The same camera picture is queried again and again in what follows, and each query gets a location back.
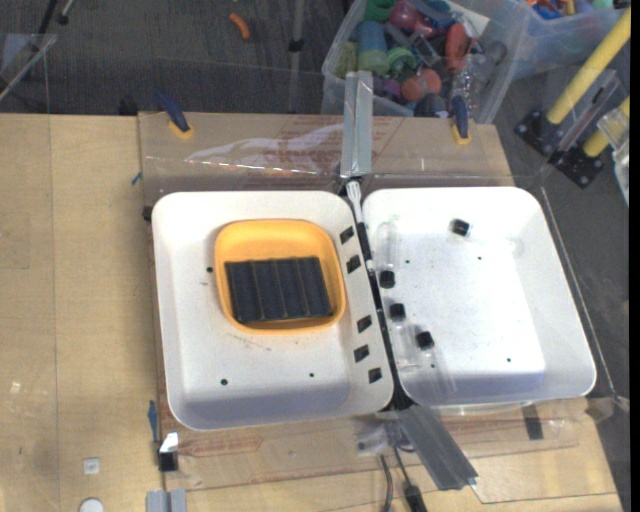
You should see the white plastic tray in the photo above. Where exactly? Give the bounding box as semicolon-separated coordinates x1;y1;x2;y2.
360;186;598;408
151;190;395;432

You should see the clear plastic bottle black cap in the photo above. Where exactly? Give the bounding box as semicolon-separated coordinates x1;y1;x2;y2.
387;301;420;372
374;220;402;291
449;217;525;255
414;330;457;397

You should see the yellow bowl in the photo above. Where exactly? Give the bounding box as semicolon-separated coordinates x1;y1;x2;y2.
213;218;347;335

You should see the clear storage bin of toys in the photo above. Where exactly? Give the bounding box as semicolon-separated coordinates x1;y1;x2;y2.
321;0;532;124

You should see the black ribbed rectangular tray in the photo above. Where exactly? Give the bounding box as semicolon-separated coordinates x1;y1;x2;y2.
223;256;335;325

